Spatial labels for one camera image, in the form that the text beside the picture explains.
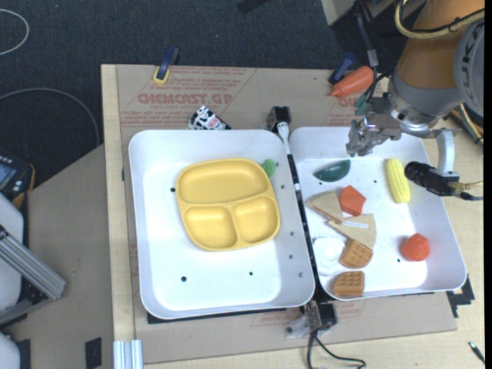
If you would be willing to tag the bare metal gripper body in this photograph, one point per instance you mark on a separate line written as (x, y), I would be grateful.
(388, 123)

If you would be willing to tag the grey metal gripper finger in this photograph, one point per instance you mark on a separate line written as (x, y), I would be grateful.
(354, 140)
(369, 142)

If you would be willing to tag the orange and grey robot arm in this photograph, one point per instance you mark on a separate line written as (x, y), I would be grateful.
(430, 56)

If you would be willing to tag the yellow corn cob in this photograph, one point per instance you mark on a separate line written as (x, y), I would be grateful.
(397, 181)

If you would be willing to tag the orange squeeze bottle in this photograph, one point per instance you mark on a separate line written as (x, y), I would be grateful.
(351, 82)

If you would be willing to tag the orange-red toy block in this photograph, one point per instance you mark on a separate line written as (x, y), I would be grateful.
(351, 200)

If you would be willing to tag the thin black and white rod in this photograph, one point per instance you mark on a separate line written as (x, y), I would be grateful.
(295, 175)

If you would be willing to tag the white plastic tray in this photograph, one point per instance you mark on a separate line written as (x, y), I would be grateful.
(388, 225)
(215, 283)

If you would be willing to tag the green toy vegetable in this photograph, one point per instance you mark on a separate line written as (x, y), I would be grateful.
(270, 166)

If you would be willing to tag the tan triangular sandwich white label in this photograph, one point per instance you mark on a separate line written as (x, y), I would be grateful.
(363, 232)

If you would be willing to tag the brown toy waffle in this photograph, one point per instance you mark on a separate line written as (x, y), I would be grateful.
(349, 283)
(355, 254)

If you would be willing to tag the orange toy tomato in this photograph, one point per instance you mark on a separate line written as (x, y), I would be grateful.
(415, 247)

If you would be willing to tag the white fried egg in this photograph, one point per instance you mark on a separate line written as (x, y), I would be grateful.
(326, 254)

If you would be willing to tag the yellow divided plate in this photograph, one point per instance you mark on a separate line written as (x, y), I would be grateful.
(227, 206)

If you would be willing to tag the brown cardboard board red print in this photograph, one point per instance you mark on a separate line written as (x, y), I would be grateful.
(215, 90)

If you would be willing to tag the black and white cow-print carton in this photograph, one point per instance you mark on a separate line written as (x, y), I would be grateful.
(207, 119)

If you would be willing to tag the black pen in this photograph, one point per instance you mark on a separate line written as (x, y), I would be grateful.
(476, 351)

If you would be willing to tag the black cylinder on white bracket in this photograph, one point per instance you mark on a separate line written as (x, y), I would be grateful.
(428, 177)

